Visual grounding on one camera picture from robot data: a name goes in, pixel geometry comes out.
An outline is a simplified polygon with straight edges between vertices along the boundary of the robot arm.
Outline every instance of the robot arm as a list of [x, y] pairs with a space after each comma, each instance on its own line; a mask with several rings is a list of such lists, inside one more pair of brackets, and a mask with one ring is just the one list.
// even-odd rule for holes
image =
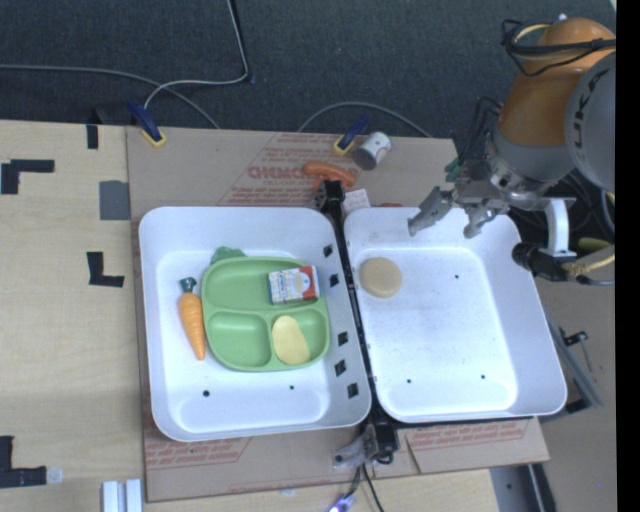
[[[506, 24], [516, 24], [506, 30]], [[522, 39], [536, 31], [534, 45]], [[596, 186], [614, 192], [615, 36], [585, 18], [555, 23], [503, 25], [503, 44], [519, 73], [481, 160], [461, 154], [448, 168], [450, 191], [439, 188], [408, 222], [409, 233], [433, 225], [454, 206], [464, 208], [471, 238], [482, 226], [511, 208], [547, 215], [546, 248], [522, 246], [514, 259], [550, 280], [566, 280], [567, 206], [572, 198], [547, 197], [547, 191], [574, 168]]]

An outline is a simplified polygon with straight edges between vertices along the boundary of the cardboard sheet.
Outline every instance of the cardboard sheet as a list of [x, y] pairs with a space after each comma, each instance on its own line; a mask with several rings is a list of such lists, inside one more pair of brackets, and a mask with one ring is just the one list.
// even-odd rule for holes
[[[355, 427], [222, 441], [180, 443], [155, 427], [149, 405], [144, 304], [137, 226], [160, 206], [304, 206], [315, 179], [302, 166], [322, 160], [352, 170], [353, 190], [371, 205], [417, 206], [455, 156], [450, 140], [392, 138], [393, 149], [372, 171], [338, 157], [335, 135], [165, 128], [167, 143], [152, 147], [127, 128], [129, 189], [138, 342], [144, 404], [148, 501], [349, 482], [351, 469], [333, 468], [332, 450], [350, 443]], [[401, 448], [375, 477], [419, 475], [526, 464], [548, 459], [538, 420], [403, 428]]]

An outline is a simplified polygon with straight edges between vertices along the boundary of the white tray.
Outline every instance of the white tray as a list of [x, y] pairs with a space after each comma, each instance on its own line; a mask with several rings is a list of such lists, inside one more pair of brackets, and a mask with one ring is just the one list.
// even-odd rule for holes
[[[247, 373], [226, 368], [208, 349], [204, 361], [195, 358], [177, 314], [178, 282], [195, 277], [199, 293], [220, 246], [317, 265], [331, 331], [322, 361]], [[307, 208], [158, 208], [140, 223], [140, 252], [152, 413], [167, 436], [222, 439], [345, 427], [366, 417], [371, 392], [335, 234], [323, 215]]]
[[[520, 241], [505, 215], [468, 240], [452, 210], [411, 237], [414, 208], [365, 208], [345, 221], [356, 295], [381, 406], [405, 423], [557, 412], [566, 384]], [[394, 261], [402, 287], [377, 298], [360, 286], [368, 258]]]

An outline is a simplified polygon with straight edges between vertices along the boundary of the green plate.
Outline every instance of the green plate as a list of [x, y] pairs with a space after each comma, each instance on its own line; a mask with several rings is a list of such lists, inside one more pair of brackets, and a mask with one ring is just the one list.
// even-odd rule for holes
[[[329, 348], [329, 317], [324, 296], [313, 301], [272, 304], [269, 272], [304, 266], [278, 257], [226, 257], [213, 263], [202, 279], [205, 329], [211, 351], [234, 370], [264, 372], [303, 368]], [[311, 353], [298, 365], [276, 356], [271, 330], [282, 315], [296, 319]]]

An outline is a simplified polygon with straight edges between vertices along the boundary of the toy carrot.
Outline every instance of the toy carrot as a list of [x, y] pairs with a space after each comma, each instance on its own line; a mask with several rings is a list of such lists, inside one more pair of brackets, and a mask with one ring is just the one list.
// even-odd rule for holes
[[182, 320], [182, 326], [196, 357], [202, 360], [204, 359], [206, 345], [202, 300], [193, 293], [193, 287], [196, 285], [196, 280], [193, 277], [182, 279], [180, 285], [184, 292], [178, 301], [180, 320]]

